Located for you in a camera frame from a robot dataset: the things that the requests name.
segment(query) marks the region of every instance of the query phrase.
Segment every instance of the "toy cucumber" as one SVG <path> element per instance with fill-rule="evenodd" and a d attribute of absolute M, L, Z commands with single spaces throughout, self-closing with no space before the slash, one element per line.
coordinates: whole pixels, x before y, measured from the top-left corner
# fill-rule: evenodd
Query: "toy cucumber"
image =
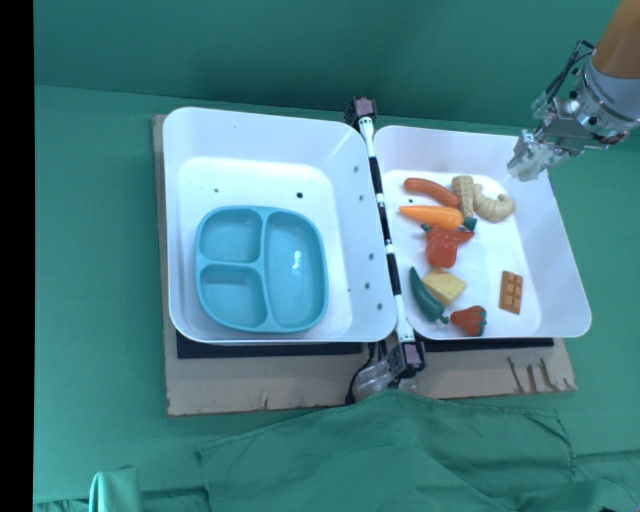
<path fill-rule="evenodd" d="M 411 292 L 415 299 L 420 311 L 431 322 L 440 320 L 444 324 L 449 323 L 449 317 L 444 316 L 444 306 L 438 302 L 425 285 L 420 280 L 420 276 L 415 267 L 411 267 L 409 270 L 409 283 L 411 285 Z"/>

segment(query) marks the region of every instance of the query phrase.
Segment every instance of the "blue divided plate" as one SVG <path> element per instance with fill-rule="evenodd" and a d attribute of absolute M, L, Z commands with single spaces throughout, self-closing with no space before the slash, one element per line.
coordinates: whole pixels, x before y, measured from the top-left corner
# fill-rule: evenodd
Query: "blue divided plate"
<path fill-rule="evenodd" d="M 327 309 L 327 263 L 318 229 L 279 208 L 227 206 L 198 225 L 196 288 L 215 322 L 242 331 L 297 332 Z"/>

